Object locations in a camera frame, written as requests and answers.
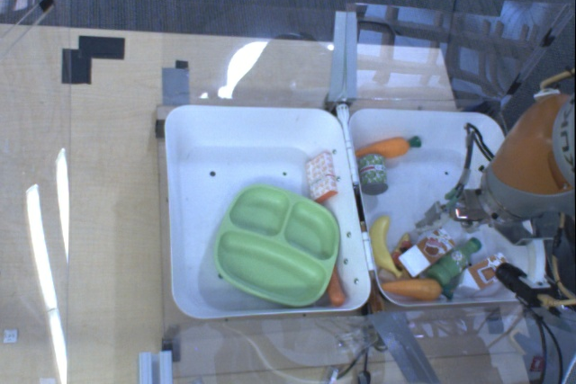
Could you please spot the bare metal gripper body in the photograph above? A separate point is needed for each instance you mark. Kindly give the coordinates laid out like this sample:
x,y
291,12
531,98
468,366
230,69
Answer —
x,y
472,204

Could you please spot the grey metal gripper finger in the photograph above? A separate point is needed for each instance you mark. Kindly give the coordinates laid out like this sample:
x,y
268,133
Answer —
x,y
429,216
472,230

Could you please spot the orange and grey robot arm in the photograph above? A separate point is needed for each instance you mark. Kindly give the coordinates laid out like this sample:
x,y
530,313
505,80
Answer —
x,y
526,157

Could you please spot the white plastic tray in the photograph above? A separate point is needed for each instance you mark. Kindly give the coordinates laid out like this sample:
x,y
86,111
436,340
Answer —
x,y
211,139
423,184

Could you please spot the white and brown carton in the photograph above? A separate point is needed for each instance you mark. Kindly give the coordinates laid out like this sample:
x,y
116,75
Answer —
x,y
425,254

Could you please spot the green bottle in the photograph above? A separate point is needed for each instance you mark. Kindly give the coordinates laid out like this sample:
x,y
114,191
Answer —
x,y
450,265

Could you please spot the red and yellow toy food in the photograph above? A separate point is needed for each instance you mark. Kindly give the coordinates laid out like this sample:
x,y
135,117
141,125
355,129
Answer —
x,y
400,252

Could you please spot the yellow banana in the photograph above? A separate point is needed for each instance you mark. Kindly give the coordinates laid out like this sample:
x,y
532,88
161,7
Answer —
x,y
381,245

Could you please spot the green and white can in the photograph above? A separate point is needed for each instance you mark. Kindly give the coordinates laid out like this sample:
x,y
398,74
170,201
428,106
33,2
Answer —
x,y
373,175

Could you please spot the orange carrot with green top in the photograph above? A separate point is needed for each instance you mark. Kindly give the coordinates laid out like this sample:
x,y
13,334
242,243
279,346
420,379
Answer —
x,y
387,147

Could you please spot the orange and white printed carton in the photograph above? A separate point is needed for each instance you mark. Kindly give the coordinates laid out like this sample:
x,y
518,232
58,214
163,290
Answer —
x,y
321,175

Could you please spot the green divided plate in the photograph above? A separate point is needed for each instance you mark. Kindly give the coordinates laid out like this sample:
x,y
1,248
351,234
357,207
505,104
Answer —
x,y
270,256

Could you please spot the black cylinder on white bracket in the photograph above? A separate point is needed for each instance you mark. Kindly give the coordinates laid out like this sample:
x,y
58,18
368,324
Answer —
x,y
517,281

